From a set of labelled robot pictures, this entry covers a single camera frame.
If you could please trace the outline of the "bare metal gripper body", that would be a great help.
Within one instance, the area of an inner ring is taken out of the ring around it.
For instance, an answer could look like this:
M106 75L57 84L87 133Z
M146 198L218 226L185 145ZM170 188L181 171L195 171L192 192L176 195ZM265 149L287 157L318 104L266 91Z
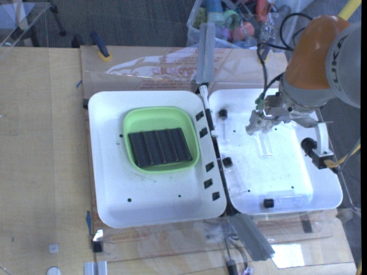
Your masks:
M299 125L314 125L312 112L313 109L299 105L286 94L275 94L265 98L261 116L274 125L291 121Z

